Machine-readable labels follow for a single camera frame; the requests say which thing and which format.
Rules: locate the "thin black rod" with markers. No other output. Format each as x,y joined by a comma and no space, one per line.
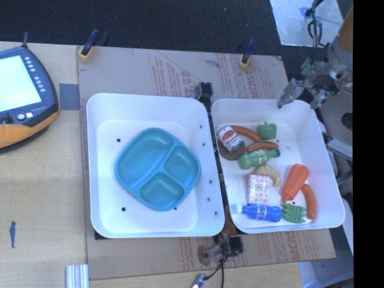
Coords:
223,187

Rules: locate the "blue divided plate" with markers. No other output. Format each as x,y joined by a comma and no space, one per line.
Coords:
150,157

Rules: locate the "beige croissant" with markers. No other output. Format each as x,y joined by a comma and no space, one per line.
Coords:
274,174

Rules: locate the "blue bottle white cap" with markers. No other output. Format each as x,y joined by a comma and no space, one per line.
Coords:
264,212

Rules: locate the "orange squeeze bottle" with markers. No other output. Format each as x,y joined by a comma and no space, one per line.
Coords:
295,180

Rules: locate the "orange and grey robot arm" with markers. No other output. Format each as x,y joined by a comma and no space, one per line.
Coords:
345,45

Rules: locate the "orange sausage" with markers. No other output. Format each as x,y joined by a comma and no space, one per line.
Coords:
310,201
262,145
247,132

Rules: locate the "green pepper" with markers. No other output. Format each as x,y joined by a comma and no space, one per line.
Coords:
267,131

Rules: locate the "brown biscuit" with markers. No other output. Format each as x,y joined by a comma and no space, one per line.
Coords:
232,156

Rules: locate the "green bottle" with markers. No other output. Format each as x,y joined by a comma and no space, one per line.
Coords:
255,159

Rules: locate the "red and white can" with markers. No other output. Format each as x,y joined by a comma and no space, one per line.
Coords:
230,138

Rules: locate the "red and white carton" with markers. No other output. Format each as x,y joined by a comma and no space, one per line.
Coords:
258,189

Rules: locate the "green pea pods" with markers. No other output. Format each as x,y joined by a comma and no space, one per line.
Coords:
294,214

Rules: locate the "brown cardboard board red print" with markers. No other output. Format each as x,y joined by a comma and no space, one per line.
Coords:
126,70

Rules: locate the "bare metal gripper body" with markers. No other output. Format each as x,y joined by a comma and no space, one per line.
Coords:
325,80

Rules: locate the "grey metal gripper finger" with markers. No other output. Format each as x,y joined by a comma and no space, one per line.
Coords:
290,92
319,97

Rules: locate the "white plastic tray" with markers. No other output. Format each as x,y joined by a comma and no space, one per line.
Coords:
105,220
327,172

